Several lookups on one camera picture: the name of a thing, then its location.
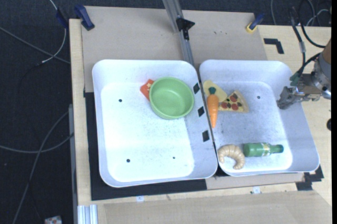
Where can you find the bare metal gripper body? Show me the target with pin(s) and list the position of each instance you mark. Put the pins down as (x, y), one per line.
(310, 89)

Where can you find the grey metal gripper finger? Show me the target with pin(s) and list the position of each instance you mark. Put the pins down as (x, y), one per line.
(283, 103)
(289, 91)

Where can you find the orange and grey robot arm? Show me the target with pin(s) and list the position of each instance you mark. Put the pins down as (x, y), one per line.
(326, 59)

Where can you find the white plastic tray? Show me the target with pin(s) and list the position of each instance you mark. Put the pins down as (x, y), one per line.
(263, 125)
(147, 144)

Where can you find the pizza slice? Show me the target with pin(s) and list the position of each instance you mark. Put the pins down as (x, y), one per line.
(234, 104)

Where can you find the green bottle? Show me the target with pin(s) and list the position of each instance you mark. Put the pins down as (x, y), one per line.
(256, 149)

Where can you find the yellow cheese wedge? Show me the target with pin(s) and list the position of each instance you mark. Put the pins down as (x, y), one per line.
(219, 91)

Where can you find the orange carrot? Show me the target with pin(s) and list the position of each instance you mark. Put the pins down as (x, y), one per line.
(212, 108)

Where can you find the beige croissant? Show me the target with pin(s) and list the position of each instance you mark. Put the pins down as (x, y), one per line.
(233, 153)

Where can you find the green bowl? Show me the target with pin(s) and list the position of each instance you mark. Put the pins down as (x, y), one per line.
(171, 97)

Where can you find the orange packet with yellow star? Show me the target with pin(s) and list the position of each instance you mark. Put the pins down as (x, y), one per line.
(144, 89)

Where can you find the brown cardboard board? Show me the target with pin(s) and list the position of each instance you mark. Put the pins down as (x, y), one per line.
(131, 38)

